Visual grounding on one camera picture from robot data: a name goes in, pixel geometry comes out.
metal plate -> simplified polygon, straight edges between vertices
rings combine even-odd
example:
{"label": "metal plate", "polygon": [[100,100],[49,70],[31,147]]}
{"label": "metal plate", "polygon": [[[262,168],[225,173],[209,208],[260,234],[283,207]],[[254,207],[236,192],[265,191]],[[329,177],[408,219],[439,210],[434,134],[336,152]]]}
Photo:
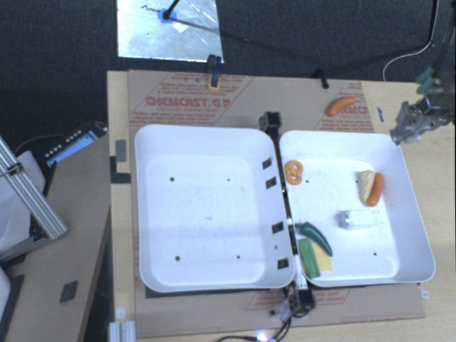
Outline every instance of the metal plate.
{"label": "metal plate", "polygon": [[222,56],[215,0],[181,0],[177,20],[161,22],[158,11],[174,0],[117,0],[118,55],[205,62]]}

